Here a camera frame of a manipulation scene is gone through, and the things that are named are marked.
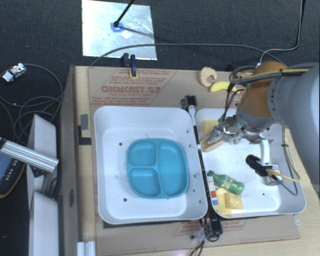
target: blue plate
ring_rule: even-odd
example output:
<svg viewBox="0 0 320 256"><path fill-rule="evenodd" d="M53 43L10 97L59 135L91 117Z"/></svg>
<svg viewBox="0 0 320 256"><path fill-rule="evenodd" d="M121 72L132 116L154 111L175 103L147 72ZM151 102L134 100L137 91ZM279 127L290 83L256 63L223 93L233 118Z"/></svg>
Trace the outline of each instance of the blue plate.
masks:
<svg viewBox="0 0 320 256"><path fill-rule="evenodd" d="M134 141L126 152L131 189L145 198L174 198L189 186L189 170L182 146L170 139Z"/></svg>

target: aluminum foil sheet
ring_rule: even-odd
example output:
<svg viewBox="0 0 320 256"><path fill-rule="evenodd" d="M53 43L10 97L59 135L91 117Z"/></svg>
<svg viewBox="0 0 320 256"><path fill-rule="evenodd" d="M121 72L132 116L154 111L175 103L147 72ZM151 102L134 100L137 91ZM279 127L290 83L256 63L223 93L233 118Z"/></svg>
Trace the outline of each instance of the aluminum foil sheet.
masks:
<svg viewBox="0 0 320 256"><path fill-rule="evenodd" d="M82 0L82 49L84 56L99 57L119 47L154 44L154 31L150 7L133 4L113 27L127 4ZM157 60L154 46L129 48L114 52L108 57L120 58L124 53L136 59Z"/></svg>

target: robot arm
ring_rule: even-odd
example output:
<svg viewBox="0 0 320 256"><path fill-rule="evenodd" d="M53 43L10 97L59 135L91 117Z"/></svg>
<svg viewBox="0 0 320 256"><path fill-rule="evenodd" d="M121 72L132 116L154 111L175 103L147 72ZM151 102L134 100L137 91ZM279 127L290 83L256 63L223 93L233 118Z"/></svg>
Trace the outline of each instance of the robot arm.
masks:
<svg viewBox="0 0 320 256"><path fill-rule="evenodd" d="M275 61L261 64L253 75L279 71L287 67ZM289 69L309 69L302 75L281 75L250 83L242 96L236 115L225 118L213 129L208 144L223 136L233 136L237 143L246 138L251 143L261 141L260 133L279 123L290 129L293 142L319 193L319 64L302 64Z"/></svg>

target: green bottle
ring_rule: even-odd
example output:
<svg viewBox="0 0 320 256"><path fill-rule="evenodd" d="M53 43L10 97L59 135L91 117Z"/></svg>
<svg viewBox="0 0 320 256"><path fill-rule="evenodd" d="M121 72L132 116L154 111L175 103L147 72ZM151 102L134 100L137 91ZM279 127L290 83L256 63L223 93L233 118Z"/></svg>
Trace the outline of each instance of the green bottle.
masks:
<svg viewBox="0 0 320 256"><path fill-rule="evenodd" d="M242 182L238 182L227 175L215 174L212 170L208 172L208 176L213 176L213 180L217 185L236 195L240 195L245 188Z"/></svg>

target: black carpet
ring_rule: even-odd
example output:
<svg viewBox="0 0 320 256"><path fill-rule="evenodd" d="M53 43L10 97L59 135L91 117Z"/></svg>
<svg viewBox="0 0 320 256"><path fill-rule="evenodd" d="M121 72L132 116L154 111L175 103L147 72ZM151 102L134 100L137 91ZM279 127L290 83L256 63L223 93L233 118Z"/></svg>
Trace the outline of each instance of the black carpet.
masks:
<svg viewBox="0 0 320 256"><path fill-rule="evenodd" d="M150 5L156 43L241 44L267 50L291 48L296 42L299 0L137 0L135 3ZM0 24L1 72L18 62L42 65L54 72L64 86L70 64L89 65L95 60L82 55L80 0L1 1ZM320 1L306 1L299 48L272 54L288 66L319 62L319 31ZM223 71L227 67L255 65L261 56L257 51L234 47L158 47L156 52L157 61L139 60L138 67L200 70L209 66ZM103 59L98 65L117 67L119 60ZM9 102L23 104L35 96L57 97L59 88L46 72L30 67L16 83L2 80L0 95ZM13 119L17 118L15 107L8 110ZM58 126L59 118L54 123ZM9 140L13 137L13 128L2 106L0 137ZM28 235L24 174L12 193L0 199L0 256L28 255Z"/></svg>

